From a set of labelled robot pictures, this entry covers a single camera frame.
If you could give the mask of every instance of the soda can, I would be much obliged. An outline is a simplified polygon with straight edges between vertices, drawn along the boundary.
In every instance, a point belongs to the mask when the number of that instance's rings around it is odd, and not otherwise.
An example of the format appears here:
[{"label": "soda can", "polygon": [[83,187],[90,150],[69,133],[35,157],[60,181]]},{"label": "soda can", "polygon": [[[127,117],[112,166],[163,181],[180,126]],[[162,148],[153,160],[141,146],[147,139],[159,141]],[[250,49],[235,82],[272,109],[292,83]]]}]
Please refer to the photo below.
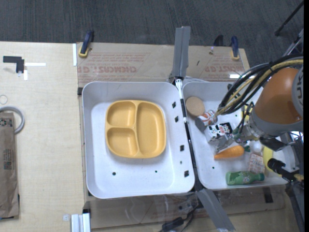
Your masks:
[{"label": "soda can", "polygon": [[208,110],[204,114],[195,118],[195,125],[200,131],[204,131],[207,126],[217,123],[218,118],[213,110]]}]

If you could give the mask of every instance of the wooden disc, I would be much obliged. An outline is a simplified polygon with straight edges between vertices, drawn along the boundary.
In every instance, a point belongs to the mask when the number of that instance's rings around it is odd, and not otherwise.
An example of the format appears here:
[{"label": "wooden disc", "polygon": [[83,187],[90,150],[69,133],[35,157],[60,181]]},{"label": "wooden disc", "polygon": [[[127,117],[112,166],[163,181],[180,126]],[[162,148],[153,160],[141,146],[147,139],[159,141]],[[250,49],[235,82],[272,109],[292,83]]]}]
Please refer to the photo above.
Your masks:
[{"label": "wooden disc", "polygon": [[194,117],[200,116],[205,112],[203,101],[195,96],[189,97],[185,102],[185,106],[187,112]]}]

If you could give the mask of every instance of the brown package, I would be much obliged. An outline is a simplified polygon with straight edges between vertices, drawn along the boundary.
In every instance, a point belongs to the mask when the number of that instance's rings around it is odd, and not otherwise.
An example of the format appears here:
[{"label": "brown package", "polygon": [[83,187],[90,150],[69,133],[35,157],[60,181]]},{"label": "brown package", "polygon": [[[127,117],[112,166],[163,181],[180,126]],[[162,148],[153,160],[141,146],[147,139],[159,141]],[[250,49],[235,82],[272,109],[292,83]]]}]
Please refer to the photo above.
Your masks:
[{"label": "brown package", "polygon": [[19,214],[14,114],[0,113],[0,218]]}]

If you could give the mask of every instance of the dark floor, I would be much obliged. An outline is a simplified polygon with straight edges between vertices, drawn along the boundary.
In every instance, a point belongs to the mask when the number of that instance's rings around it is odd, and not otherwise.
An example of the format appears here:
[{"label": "dark floor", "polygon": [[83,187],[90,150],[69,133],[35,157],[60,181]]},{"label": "dark floor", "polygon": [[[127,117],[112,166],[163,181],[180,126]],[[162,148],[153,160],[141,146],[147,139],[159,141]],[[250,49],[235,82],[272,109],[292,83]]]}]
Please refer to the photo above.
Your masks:
[{"label": "dark floor", "polygon": [[0,0],[0,41],[75,43],[87,30],[104,43],[171,44],[191,26],[190,45],[237,36],[251,66],[279,58],[304,26],[302,0]]}]

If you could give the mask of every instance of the metal ring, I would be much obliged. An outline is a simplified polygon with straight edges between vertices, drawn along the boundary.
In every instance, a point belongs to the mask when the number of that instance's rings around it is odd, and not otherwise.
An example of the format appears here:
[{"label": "metal ring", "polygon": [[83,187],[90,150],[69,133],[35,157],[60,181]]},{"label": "metal ring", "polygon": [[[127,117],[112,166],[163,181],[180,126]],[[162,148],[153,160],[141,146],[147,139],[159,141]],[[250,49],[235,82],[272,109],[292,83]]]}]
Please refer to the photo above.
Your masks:
[{"label": "metal ring", "polygon": [[18,134],[22,130],[22,128],[24,127],[24,124],[25,124],[25,117],[24,117],[23,113],[15,106],[3,106],[3,107],[0,107],[0,113],[4,112],[4,111],[16,112],[21,117],[21,123],[14,131],[15,134]]},{"label": "metal ring", "polygon": [[[1,97],[4,97],[6,99],[5,102],[1,102]],[[0,104],[5,105],[8,102],[8,97],[6,95],[0,95]]]}]

